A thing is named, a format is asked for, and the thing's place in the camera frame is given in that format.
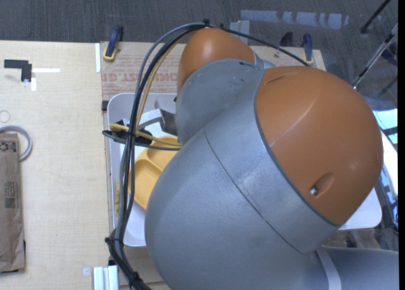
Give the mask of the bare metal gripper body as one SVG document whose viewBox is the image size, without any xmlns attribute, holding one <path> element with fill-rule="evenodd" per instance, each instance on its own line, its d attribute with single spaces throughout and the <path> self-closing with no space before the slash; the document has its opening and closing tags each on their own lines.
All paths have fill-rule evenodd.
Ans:
<svg viewBox="0 0 405 290">
<path fill-rule="evenodd" d="M 154 102 L 154 108 L 160 113 L 160 126 L 163 132 L 177 135 L 176 114 L 171 110 L 174 109 L 174 98 L 166 96 L 158 96 Z"/>
</svg>

